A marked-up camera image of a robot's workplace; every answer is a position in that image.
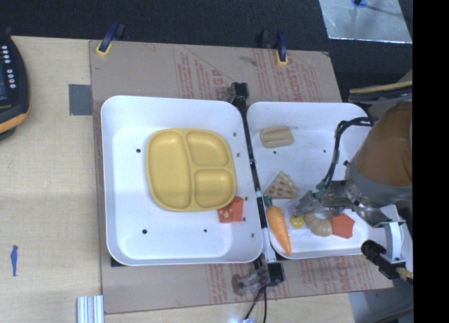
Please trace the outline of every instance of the toy pizza slice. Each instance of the toy pizza slice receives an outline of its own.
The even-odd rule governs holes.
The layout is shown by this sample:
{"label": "toy pizza slice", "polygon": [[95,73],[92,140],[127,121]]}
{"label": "toy pizza slice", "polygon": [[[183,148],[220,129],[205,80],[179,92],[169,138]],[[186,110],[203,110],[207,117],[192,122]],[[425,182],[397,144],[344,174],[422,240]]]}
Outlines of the toy pizza slice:
{"label": "toy pizza slice", "polygon": [[265,190],[264,196],[271,196],[272,198],[295,198],[297,196],[297,188],[290,177],[281,171],[267,190]]}

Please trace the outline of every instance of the cardboard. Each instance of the cardboard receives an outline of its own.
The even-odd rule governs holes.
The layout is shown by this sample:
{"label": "cardboard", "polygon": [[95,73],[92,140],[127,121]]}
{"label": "cardboard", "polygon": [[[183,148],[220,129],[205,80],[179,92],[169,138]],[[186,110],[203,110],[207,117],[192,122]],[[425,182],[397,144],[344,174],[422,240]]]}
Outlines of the cardboard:
{"label": "cardboard", "polygon": [[[239,296],[232,288],[233,277],[254,271],[252,263],[126,267],[111,259],[105,237],[100,108],[113,95],[221,100],[232,82],[248,84],[250,104],[341,102],[327,53],[288,51],[288,65],[279,67],[275,51],[263,48],[114,41],[101,58],[95,53],[97,45],[90,42],[89,51],[105,312],[252,301],[252,294]],[[268,290],[268,299],[392,287],[362,255],[281,264],[285,281]]]}

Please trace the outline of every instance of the blue clamp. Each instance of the blue clamp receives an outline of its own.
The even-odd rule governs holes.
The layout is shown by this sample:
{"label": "blue clamp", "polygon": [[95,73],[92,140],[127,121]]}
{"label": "blue clamp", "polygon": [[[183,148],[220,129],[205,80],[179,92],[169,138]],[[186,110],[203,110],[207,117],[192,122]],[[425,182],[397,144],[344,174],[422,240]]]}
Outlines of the blue clamp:
{"label": "blue clamp", "polygon": [[287,41],[282,32],[278,31],[276,34],[276,61],[279,65],[287,65]]}
{"label": "blue clamp", "polygon": [[114,21],[106,32],[105,37],[100,41],[95,49],[95,52],[100,57],[106,57],[111,50],[113,39],[120,39],[123,35],[124,26],[120,25],[117,21]]}

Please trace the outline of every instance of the metal sheet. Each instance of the metal sheet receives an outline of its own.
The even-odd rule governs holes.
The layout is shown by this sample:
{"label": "metal sheet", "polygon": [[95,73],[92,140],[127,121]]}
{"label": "metal sheet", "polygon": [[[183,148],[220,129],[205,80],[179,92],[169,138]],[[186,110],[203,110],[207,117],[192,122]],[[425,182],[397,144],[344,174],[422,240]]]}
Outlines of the metal sheet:
{"label": "metal sheet", "polygon": [[398,0],[319,0],[331,39],[411,44]]}

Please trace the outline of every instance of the wooden tabletop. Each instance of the wooden tabletop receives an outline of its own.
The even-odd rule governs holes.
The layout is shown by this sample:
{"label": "wooden tabletop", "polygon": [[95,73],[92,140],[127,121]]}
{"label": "wooden tabletop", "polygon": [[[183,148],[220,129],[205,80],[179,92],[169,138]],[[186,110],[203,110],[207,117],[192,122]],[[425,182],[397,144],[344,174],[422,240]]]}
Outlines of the wooden tabletop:
{"label": "wooden tabletop", "polygon": [[[0,141],[0,322],[73,323],[76,298],[102,294],[92,116],[69,113],[69,85],[91,84],[89,41],[13,40],[32,85],[32,111]],[[106,315],[105,322],[240,322],[249,307]],[[261,322],[263,313],[260,301],[251,316]],[[267,322],[353,321],[346,294],[268,301]]]}

